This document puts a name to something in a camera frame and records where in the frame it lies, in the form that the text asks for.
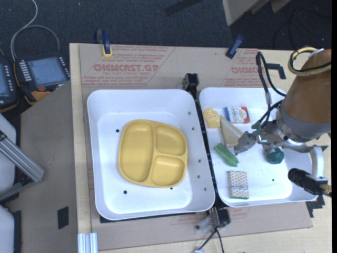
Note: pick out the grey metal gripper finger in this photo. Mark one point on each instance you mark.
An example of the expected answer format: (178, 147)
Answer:
(241, 147)
(248, 137)

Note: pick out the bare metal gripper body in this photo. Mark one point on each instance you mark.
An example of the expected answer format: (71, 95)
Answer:
(272, 136)

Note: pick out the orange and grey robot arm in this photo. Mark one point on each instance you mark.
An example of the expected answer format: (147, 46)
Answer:
(308, 93)

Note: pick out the green bean pods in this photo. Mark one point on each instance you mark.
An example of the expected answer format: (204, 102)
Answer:
(226, 154)

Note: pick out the white blue red carton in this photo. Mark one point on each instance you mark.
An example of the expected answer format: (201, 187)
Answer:
(237, 115)

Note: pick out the thin black rod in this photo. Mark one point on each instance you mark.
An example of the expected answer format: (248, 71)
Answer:
(206, 141)

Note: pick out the orange patterned packet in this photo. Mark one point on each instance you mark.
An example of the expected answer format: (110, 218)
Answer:
(238, 184)

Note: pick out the white plastic tray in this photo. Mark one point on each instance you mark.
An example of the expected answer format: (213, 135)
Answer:
(105, 167)
(263, 178)

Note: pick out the yellow divided plate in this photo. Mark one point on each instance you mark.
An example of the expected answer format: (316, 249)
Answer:
(139, 151)

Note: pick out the brown cardboard board red print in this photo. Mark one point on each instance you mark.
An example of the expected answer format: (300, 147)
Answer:
(168, 62)

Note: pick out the black cylinder on white bracket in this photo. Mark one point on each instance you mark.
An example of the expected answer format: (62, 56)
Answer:
(313, 182)

